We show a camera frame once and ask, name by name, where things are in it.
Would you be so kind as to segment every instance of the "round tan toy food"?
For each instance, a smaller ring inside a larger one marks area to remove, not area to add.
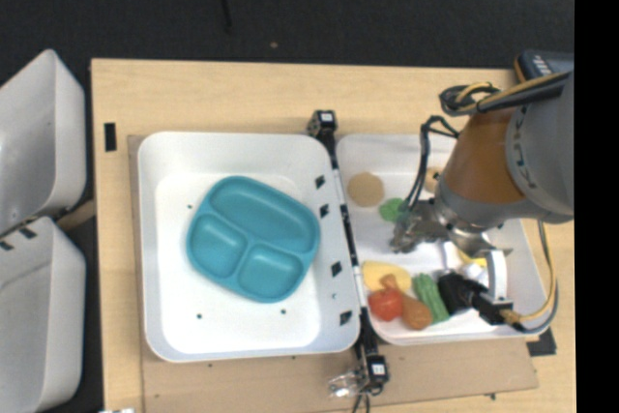
[[[375,207],[385,196],[385,188],[379,177],[371,172],[360,172],[348,181],[348,195],[360,207]]]

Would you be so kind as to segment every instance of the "green cucumber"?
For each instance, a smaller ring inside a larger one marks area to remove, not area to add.
[[[426,304],[432,312],[432,323],[444,322],[449,319],[449,312],[443,303],[438,285],[428,274],[420,274],[413,278],[413,289],[417,297]]]

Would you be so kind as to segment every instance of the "wooden table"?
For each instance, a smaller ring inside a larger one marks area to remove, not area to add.
[[[342,135],[416,134],[430,114],[441,113],[442,89],[478,80],[507,87],[514,73],[106,59],[93,60],[91,70],[104,407],[349,411],[350,401],[328,399],[326,389],[329,376],[354,364],[348,352],[186,366],[149,351],[140,330],[128,137],[163,130],[299,133],[316,109],[333,109]],[[525,228],[545,276],[534,224]],[[552,325],[557,354],[531,359],[520,338],[382,346],[394,378],[372,411],[403,413],[413,401],[420,413],[575,411],[574,224],[550,226],[548,235],[561,286]],[[495,400],[485,396],[502,392]]]

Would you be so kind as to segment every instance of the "red tomato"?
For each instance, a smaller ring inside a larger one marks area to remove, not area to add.
[[[393,288],[374,291],[368,296],[368,305],[374,315],[390,322],[402,315],[402,293]]]

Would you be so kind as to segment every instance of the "white object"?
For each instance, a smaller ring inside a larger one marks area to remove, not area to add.
[[[450,157],[455,142],[434,134],[430,142],[427,167],[440,169]],[[370,172],[382,180],[385,200],[405,198],[417,174],[420,142],[418,136],[411,134],[351,134],[339,141],[337,152],[344,187],[355,174]],[[429,197],[429,192],[422,192],[422,199]],[[426,273],[435,280],[443,271],[459,270],[465,264],[451,242],[423,243],[410,253],[393,253],[389,242],[393,238],[394,224],[384,221],[377,207],[360,207],[350,198],[347,198],[347,204],[360,264],[365,260],[385,261],[406,269],[411,277]],[[545,291],[521,222],[505,222],[503,228],[489,231],[488,239],[497,248],[514,249],[505,258],[507,275],[503,274],[502,278],[507,278],[507,296],[514,301],[514,310],[525,314],[540,308],[545,302]],[[487,324],[475,310],[453,316],[423,331],[406,328],[401,319],[384,322],[371,314],[370,319],[376,333],[392,344],[522,337],[512,327]],[[541,317],[531,325],[543,320]]]
[[[84,94],[53,50],[0,87],[0,177],[0,413],[43,411],[79,385],[86,279],[47,217],[86,183]]]
[[[83,89],[53,50],[0,87],[0,235],[80,199],[85,124]]]
[[[326,353],[359,335],[359,303],[326,149],[294,134],[156,133],[137,153],[145,337],[172,362]],[[220,179],[247,176],[317,216],[321,244],[285,300],[257,303],[198,273],[186,253],[194,211]],[[321,208],[328,214],[321,217]]]

